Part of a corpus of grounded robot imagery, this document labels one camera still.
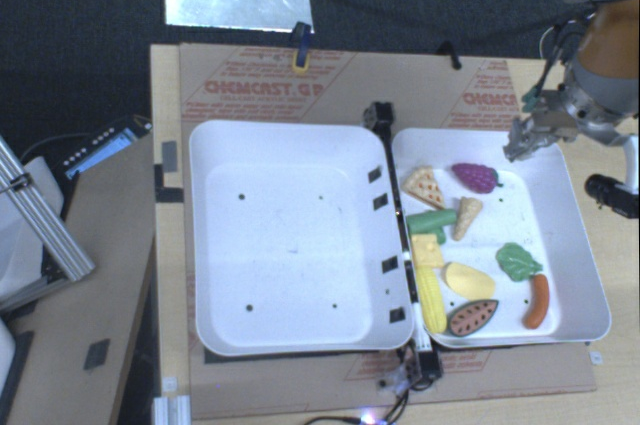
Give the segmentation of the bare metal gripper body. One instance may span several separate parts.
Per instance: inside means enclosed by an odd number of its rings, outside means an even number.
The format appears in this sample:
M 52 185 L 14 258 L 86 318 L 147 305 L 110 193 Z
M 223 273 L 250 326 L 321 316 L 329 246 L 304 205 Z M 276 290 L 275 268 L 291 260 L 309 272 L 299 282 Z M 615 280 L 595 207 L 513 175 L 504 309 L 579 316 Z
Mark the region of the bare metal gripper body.
M 583 135 L 605 146 L 622 146 L 616 127 L 624 116 L 599 105 L 580 88 L 543 90 L 531 114 L 531 132 L 567 142 Z

